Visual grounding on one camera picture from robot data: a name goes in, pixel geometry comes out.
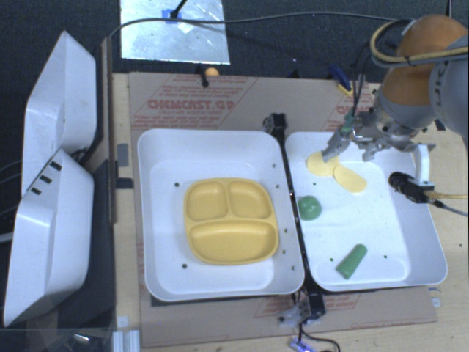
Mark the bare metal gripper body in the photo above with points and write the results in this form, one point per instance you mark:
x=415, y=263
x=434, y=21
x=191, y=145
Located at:
x=381, y=134

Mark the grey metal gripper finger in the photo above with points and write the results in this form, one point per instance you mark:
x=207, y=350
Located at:
x=371, y=152
x=335, y=145

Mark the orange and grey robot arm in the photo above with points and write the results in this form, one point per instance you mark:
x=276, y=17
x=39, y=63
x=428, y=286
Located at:
x=414, y=86

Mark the yellow round slice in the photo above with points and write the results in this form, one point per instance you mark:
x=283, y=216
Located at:
x=351, y=182
x=318, y=167

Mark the green round dome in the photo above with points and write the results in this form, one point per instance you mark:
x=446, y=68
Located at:
x=310, y=207

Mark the thin black rod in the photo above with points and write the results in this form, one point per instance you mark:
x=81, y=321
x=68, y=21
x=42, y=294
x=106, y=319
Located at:
x=295, y=211

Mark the white plastic tray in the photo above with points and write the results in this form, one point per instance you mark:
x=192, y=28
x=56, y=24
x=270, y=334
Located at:
x=381, y=233
x=165, y=215

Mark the brown cardboard board red print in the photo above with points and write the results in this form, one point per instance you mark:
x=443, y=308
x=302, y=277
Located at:
x=242, y=101

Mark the green cylinder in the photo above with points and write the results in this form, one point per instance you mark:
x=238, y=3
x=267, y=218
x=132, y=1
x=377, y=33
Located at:
x=351, y=262

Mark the yellow divided plate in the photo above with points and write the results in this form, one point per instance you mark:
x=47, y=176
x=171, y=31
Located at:
x=231, y=233

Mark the small orange ball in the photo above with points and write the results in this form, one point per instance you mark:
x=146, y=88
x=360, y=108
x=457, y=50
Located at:
x=212, y=72

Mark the black cylinder on white bracket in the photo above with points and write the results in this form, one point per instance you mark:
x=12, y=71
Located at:
x=410, y=187

